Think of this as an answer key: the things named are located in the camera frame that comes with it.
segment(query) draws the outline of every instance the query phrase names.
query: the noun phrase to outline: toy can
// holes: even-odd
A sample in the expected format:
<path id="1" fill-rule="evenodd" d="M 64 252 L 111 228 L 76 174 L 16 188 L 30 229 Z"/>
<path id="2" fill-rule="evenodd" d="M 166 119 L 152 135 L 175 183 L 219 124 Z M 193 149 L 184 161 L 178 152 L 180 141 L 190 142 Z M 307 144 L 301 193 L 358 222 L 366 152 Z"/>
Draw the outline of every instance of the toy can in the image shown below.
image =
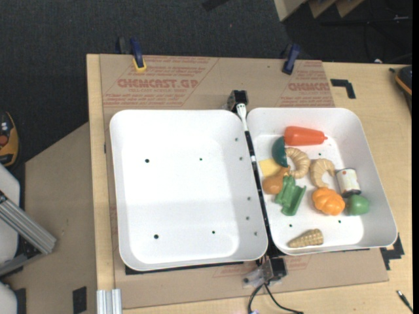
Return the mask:
<path id="1" fill-rule="evenodd" d="M 336 178 L 340 188 L 340 195 L 343 198 L 348 198 L 352 194 L 361 194 L 355 169 L 348 167 L 338 170 L 336 172 Z"/>

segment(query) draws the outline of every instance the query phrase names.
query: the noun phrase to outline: toy orange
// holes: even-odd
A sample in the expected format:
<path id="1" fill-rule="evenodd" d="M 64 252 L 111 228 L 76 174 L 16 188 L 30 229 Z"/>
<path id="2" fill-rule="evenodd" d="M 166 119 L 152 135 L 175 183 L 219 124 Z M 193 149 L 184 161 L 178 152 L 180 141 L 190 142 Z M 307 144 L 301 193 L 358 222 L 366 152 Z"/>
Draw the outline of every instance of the toy orange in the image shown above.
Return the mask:
<path id="1" fill-rule="evenodd" d="M 314 206 L 325 214 L 339 215 L 345 208 L 342 196 L 327 187 L 321 187 L 312 194 Z"/>

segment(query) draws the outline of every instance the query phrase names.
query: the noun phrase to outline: black carpet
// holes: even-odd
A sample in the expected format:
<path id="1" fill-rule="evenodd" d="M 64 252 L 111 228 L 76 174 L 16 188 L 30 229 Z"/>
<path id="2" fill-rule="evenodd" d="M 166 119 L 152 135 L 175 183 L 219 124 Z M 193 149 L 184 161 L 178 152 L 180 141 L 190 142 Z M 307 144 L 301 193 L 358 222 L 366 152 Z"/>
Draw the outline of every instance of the black carpet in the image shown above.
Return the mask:
<path id="1" fill-rule="evenodd" d="M 0 108 L 18 127 L 26 161 L 88 121 L 86 54 L 136 36 L 144 54 L 412 63 L 412 0 L 366 0 L 345 18 L 314 19 L 303 4 L 280 22 L 273 0 L 0 0 Z M 323 22 L 383 20 L 324 26 Z"/>

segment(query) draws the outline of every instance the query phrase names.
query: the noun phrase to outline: black bracket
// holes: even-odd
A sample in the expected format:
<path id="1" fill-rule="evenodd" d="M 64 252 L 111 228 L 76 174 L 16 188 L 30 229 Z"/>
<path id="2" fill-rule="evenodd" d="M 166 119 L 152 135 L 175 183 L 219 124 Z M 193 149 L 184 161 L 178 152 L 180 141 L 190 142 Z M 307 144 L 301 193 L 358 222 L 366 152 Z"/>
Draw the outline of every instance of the black bracket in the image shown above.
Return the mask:
<path id="1" fill-rule="evenodd" d="M 233 113 L 237 113 L 237 104 L 244 103 L 247 105 L 249 102 L 247 98 L 247 92 L 245 90 L 234 90 L 230 93 L 230 96 L 227 99 L 227 109 Z"/>
<path id="2" fill-rule="evenodd" d="M 330 82 L 336 87 L 345 87 L 346 93 L 350 99 L 356 99 L 354 88 L 352 84 L 346 79 L 331 79 Z"/>
<path id="3" fill-rule="evenodd" d="M 261 265 L 244 276 L 243 286 L 258 287 L 271 281 L 279 281 L 287 274 L 287 266 L 283 258 L 267 258 Z"/>
<path id="4" fill-rule="evenodd" d="M 390 260 L 401 259 L 402 255 L 405 254 L 399 235 L 397 235 L 397 239 L 393 244 L 393 249 L 388 250 L 387 248 L 380 248 L 380 250 L 382 254 L 382 259 L 384 260 L 384 264 L 386 265 L 387 270 L 391 270 Z"/>
<path id="5" fill-rule="evenodd" d="M 26 289 L 20 288 L 13 291 L 16 299 L 18 300 L 17 314 L 26 314 Z"/>
<path id="6" fill-rule="evenodd" d="M 87 310 L 87 288 L 81 287 L 73 291 L 73 314 L 80 314 Z"/>

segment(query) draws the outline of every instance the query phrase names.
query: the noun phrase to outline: wooden table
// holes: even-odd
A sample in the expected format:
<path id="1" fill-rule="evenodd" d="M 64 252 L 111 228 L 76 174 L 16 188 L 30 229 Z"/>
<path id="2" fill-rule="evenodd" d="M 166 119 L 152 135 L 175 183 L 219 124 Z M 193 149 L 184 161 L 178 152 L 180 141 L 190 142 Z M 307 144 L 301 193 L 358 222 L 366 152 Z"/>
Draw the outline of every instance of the wooden table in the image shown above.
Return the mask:
<path id="1" fill-rule="evenodd" d="M 409 313 L 396 294 L 401 290 L 413 305 L 412 274 L 412 120 L 394 75 L 400 65 L 324 63 L 328 79 L 347 79 L 356 99 L 342 87 L 332 87 L 336 107 L 361 119 L 384 190 L 398 227 L 405 254 L 392 260 L 386 283 L 355 285 L 278 294 L 285 307 L 305 313 Z M 90 140 L 94 193 L 96 272 L 99 290 L 115 288 L 105 141 L 101 100 L 100 55 L 87 55 Z M 247 298 L 165 305 L 124 310 L 124 313 L 247 313 Z M 253 307 L 261 313 L 282 313 L 268 296 L 256 297 Z"/>

